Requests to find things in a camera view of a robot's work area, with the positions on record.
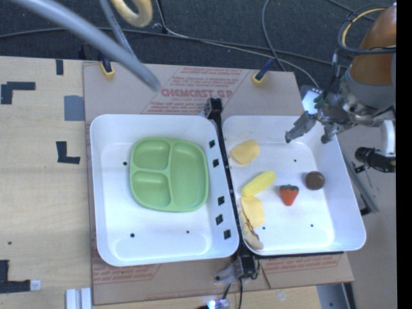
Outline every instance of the green plate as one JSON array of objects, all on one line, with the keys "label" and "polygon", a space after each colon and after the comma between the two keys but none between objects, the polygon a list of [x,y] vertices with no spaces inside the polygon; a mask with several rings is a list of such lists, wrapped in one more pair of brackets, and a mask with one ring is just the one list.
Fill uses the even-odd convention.
[{"label": "green plate", "polygon": [[175,138],[138,141],[130,158],[130,185],[135,200],[159,211],[189,212],[209,195],[209,172],[203,149]]}]

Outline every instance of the yellow food toy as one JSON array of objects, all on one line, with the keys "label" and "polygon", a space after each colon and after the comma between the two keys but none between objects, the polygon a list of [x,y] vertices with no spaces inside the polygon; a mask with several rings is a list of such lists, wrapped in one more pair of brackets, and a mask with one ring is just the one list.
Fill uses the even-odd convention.
[{"label": "yellow food toy", "polygon": [[262,250],[263,243],[259,240],[258,234],[254,232],[253,226],[250,224],[249,219],[246,217],[243,211],[240,212],[240,222],[243,231],[243,238],[254,249]]},{"label": "yellow food toy", "polygon": [[276,179],[274,171],[266,171],[257,175],[253,180],[249,181],[242,190],[242,196],[250,197],[266,189]]},{"label": "yellow food toy", "polygon": [[252,227],[260,227],[265,222],[265,212],[259,198],[242,197],[241,204]]},{"label": "yellow food toy", "polygon": [[247,165],[258,156],[259,145],[255,140],[249,140],[238,144],[230,153],[239,164]]}]

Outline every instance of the black cable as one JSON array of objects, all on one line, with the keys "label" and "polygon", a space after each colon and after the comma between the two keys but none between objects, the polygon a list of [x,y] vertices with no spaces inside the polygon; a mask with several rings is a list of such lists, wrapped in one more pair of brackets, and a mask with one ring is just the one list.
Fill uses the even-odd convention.
[{"label": "black cable", "polygon": [[355,302],[355,296],[353,294],[352,284],[351,283],[344,283],[343,286],[344,286],[344,290],[346,292],[346,296],[348,298],[350,309],[356,309],[356,302]]},{"label": "black cable", "polygon": [[162,2],[160,0],[155,0],[155,1],[156,1],[157,9],[159,10],[160,20],[162,21],[162,32],[167,33],[168,29],[166,27],[166,21],[164,18]]},{"label": "black cable", "polygon": [[[99,30],[102,31],[111,31],[110,28],[107,27],[97,27]],[[42,29],[37,29],[37,30],[27,30],[27,31],[20,31],[20,32],[13,32],[13,33],[6,33],[0,35],[0,40],[1,39],[8,39],[11,37],[18,37],[20,35],[33,35],[33,34],[38,34],[38,33],[47,33],[47,32],[59,32],[59,31],[67,31],[65,28],[42,28]],[[210,40],[210,39],[202,39],[202,38],[195,38],[195,37],[184,37],[184,36],[175,36],[171,35],[168,33],[156,33],[156,32],[147,32],[147,31],[142,31],[142,30],[130,30],[130,29],[123,29],[123,32],[125,33],[134,33],[134,34],[142,34],[142,35],[152,35],[154,37],[166,37],[170,39],[180,39],[180,40],[188,40],[188,41],[196,41],[196,42],[202,42],[202,43],[216,43],[216,44],[222,44],[222,45],[227,45],[227,46],[233,46],[233,47],[240,47],[240,48],[247,48],[247,49],[253,49],[253,50],[261,50],[264,52],[269,52],[270,49],[266,47],[260,47],[260,46],[254,46],[251,44],[240,44],[236,42],[228,42],[228,41],[217,41],[217,40]],[[301,55],[298,53],[292,53],[290,51],[284,51],[284,50],[278,50],[278,53],[281,53],[283,55],[289,55],[293,57],[298,57],[301,59],[307,59],[312,62],[317,62],[319,64],[325,64],[330,66],[331,62],[329,61],[324,61],[321,59],[316,59],[310,56],[305,56]]]},{"label": "black cable", "polygon": [[328,94],[331,92],[332,90],[332,85],[335,82],[335,80],[337,79],[337,71],[338,71],[338,56],[339,56],[339,50],[335,50],[335,53],[333,54],[333,70],[332,70],[332,74],[330,75],[330,79],[329,79],[329,83],[326,87],[326,89],[323,91],[322,96],[323,99],[326,100],[326,97],[328,96]]},{"label": "black cable", "polygon": [[241,306],[242,306],[242,297],[243,297],[243,282],[242,282],[242,278],[239,278],[239,283],[240,283],[240,290],[239,290],[240,297],[239,297],[239,306],[238,306],[238,309],[240,309]]},{"label": "black cable", "polygon": [[[277,61],[277,63],[279,64],[280,68],[281,68],[283,71],[286,71],[286,70],[285,70],[285,67],[284,67],[283,64],[282,64],[282,62],[277,58],[277,53],[276,53],[276,51],[275,51],[275,49],[274,49],[274,47],[273,47],[273,45],[272,45],[272,43],[271,43],[271,41],[270,41],[270,39],[269,39],[267,30],[266,30],[265,12],[266,12],[267,5],[269,4],[270,1],[271,1],[271,0],[266,0],[266,1],[265,1],[265,4],[263,5],[263,8],[262,8],[262,30],[263,30],[263,35],[265,36],[266,42],[267,42],[270,50],[272,51],[273,56],[276,58],[276,61]],[[336,6],[338,6],[338,7],[341,7],[341,8],[343,8],[343,9],[349,11],[349,12],[353,12],[353,10],[352,10],[351,8],[349,8],[349,7],[347,7],[347,6],[344,6],[344,5],[338,3],[338,2],[335,1],[335,0],[326,0],[326,1],[332,3],[333,5],[336,5]]]},{"label": "black cable", "polygon": [[230,288],[230,286],[231,286],[231,285],[232,285],[232,283],[230,283],[230,284],[228,285],[228,287],[226,288],[225,293],[223,293],[223,297],[222,297],[222,299],[226,299],[227,294],[228,294],[228,292],[229,292],[229,288]]},{"label": "black cable", "polygon": [[253,280],[257,279],[258,276],[259,276],[259,272],[260,272],[260,261],[258,260],[257,261],[257,267],[256,267],[256,273],[250,278],[253,279]]},{"label": "black cable", "polygon": [[381,10],[387,9],[387,6],[381,5],[373,5],[373,6],[363,6],[358,10],[350,13],[347,17],[345,22],[343,22],[341,28],[338,31],[337,41],[339,46],[348,53],[352,55],[371,55],[371,54],[385,54],[385,53],[396,53],[396,47],[373,47],[369,50],[366,49],[358,49],[358,48],[351,48],[348,47],[345,43],[346,34],[349,28],[355,24],[361,18],[365,18],[365,15],[371,12],[377,12]]}]

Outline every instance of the cardboard box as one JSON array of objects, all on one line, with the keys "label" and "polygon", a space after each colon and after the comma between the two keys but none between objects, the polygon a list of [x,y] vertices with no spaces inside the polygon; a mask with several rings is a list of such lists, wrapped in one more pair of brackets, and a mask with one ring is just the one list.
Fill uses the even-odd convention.
[{"label": "cardboard box", "polygon": [[[121,65],[113,63],[112,79],[103,75],[98,63],[84,64],[84,102],[88,154],[89,211],[94,304],[126,303],[224,293],[214,275],[231,258],[113,267],[97,251],[89,127],[103,114],[201,115],[208,98],[219,97],[222,118],[232,115],[300,115],[303,112],[293,73],[269,71],[265,81],[253,85],[256,70],[147,65],[162,88],[153,92]],[[245,291],[289,288],[352,281],[345,253],[321,256],[261,259],[257,279],[247,281]]]}]

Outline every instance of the white plastic part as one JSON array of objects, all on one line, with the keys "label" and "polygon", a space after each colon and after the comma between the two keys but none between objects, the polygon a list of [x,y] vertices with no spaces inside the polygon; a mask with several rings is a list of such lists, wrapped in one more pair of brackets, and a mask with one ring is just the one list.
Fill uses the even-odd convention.
[{"label": "white plastic part", "polygon": [[91,290],[89,287],[76,290],[71,288],[64,294],[65,309],[91,309]]},{"label": "white plastic part", "polygon": [[382,153],[384,156],[393,156],[396,148],[395,126],[392,120],[384,120],[379,127],[382,136]]},{"label": "white plastic part", "polygon": [[[205,205],[175,213],[137,204],[129,166],[123,163],[133,144],[150,136],[181,138],[204,150],[209,169]],[[212,122],[187,115],[102,115],[91,123],[90,142],[97,248],[105,262],[121,267],[226,258],[236,251],[239,235]]]},{"label": "white plastic part", "polygon": [[[227,152],[247,140],[255,140],[260,147],[259,156],[247,166],[229,157],[238,208],[241,188],[251,178],[267,170],[277,176],[269,188],[256,195],[263,204],[265,222],[254,230],[264,248],[249,248],[262,256],[357,250],[363,246],[366,232],[336,136],[322,144],[323,128],[317,123],[309,133],[287,144],[285,133],[296,119],[234,116],[223,124]],[[322,189],[306,187],[304,177],[310,171],[324,175]],[[278,194],[278,188],[287,184],[299,188],[290,207]]]},{"label": "white plastic part", "polygon": [[41,289],[41,280],[40,279],[33,279],[30,281],[30,290],[31,291],[39,291]]}]

